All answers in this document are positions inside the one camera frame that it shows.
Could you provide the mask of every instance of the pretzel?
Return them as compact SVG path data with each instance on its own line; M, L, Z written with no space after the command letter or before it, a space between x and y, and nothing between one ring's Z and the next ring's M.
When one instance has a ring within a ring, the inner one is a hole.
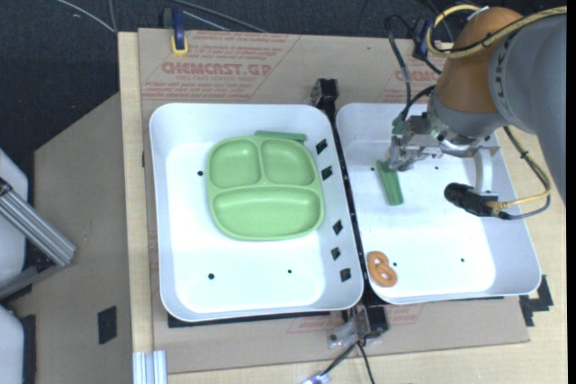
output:
M390 267L386 255L380 251L368 254L368 272L383 287L393 287L398 281L398 274Z

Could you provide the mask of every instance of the blue clamp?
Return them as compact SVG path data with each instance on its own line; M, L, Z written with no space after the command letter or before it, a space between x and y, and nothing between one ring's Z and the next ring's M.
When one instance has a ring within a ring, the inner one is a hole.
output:
M172 53L177 57L185 57L188 54L188 40L184 30L182 12L177 8L172 9L172 26L174 35L171 38Z

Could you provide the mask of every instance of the metal stand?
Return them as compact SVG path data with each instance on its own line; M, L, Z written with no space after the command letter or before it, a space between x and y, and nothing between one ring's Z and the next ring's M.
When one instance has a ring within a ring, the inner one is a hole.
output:
M0 299L71 263L76 247L40 216L3 178L0 178L0 215L22 232L55 264L43 270L35 267L24 270L14 279L0 286Z

